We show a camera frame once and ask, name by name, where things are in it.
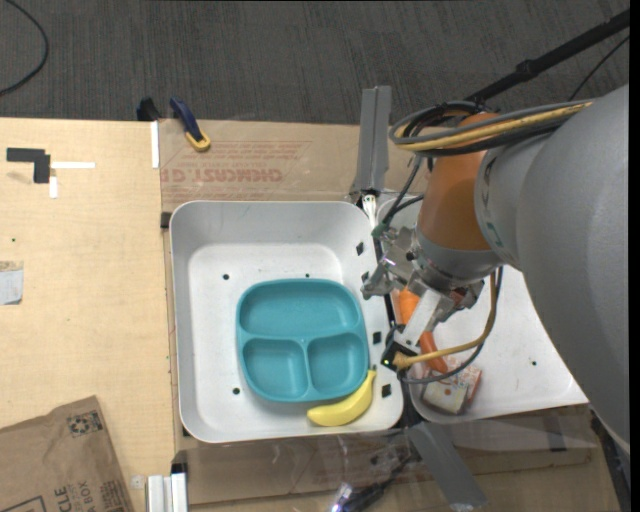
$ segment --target banana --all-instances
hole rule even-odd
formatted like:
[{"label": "banana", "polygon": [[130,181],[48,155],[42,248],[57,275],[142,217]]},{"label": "banana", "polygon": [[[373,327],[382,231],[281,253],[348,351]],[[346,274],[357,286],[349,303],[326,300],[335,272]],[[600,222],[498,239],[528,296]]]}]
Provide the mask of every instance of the banana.
[{"label": "banana", "polygon": [[328,405],[318,405],[307,411],[307,418],[323,427],[337,427],[351,423],[361,416],[373,399],[375,370],[368,370],[364,382],[344,400]]}]

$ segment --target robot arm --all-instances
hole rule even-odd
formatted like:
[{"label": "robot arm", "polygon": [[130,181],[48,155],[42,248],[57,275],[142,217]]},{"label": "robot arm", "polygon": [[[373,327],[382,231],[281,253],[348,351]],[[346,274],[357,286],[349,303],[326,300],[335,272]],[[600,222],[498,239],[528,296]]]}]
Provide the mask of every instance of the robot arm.
[{"label": "robot arm", "polygon": [[545,133],[437,158],[415,227],[384,230],[388,249],[362,292],[421,297],[402,341],[472,307],[501,265],[522,271],[549,338],[630,453],[629,87],[584,107]]}]

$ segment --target black pole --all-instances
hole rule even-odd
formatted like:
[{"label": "black pole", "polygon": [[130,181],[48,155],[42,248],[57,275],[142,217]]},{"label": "black pole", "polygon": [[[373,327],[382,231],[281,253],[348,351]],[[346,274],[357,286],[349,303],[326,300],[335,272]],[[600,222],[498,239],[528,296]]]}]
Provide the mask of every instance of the black pole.
[{"label": "black pole", "polygon": [[550,67],[573,57],[581,51],[601,42],[607,37],[629,27],[631,23],[630,11],[631,9],[627,9],[626,11],[621,12],[609,21],[588,30],[584,34],[579,35],[562,46],[559,46],[555,50],[551,50],[542,57],[538,57],[534,60],[527,59],[521,62],[516,66],[514,73],[511,73],[484,89],[467,96],[465,100],[484,103],[489,98],[497,96],[514,85],[518,85],[522,82],[527,82],[532,78],[535,78]]}]

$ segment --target white plastic tray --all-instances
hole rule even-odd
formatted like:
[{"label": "white plastic tray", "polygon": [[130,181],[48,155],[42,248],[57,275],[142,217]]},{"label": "white plastic tray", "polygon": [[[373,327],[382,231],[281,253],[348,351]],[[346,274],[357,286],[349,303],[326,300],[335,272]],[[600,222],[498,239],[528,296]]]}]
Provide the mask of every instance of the white plastic tray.
[{"label": "white plastic tray", "polygon": [[[392,226],[413,227],[421,203],[401,210]],[[379,215],[390,206],[383,203]],[[490,310],[489,287],[470,310],[455,313],[434,331],[438,348],[476,339],[484,330]],[[458,354],[462,359],[473,351]],[[459,423],[506,414],[587,403],[582,389],[560,358],[535,311],[522,273],[505,266],[496,323],[474,361],[482,377],[470,408],[462,415],[447,415],[427,407],[421,385],[410,388],[417,412],[435,423]]]},{"label": "white plastic tray", "polygon": [[[377,365],[373,402],[355,422],[319,427],[313,404],[276,403],[247,385],[236,352],[236,304],[250,286],[272,279],[330,279],[358,298],[370,361],[384,350],[384,299],[362,299],[361,276],[376,265],[364,213],[346,202],[194,201],[171,218],[178,395],[184,427],[207,443],[385,430],[400,418],[400,384]],[[356,246],[362,243],[359,255]],[[381,341],[373,343],[373,333]],[[391,394],[383,398],[382,388]]]}]

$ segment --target blue plate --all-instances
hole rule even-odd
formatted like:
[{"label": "blue plate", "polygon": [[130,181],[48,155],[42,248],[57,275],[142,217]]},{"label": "blue plate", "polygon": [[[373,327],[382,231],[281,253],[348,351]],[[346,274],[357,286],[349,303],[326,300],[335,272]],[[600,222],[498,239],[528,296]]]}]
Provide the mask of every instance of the blue plate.
[{"label": "blue plate", "polygon": [[252,286],[238,303],[236,331],[245,378],[267,400],[348,395],[369,368],[360,306],[334,281],[281,279]]}]

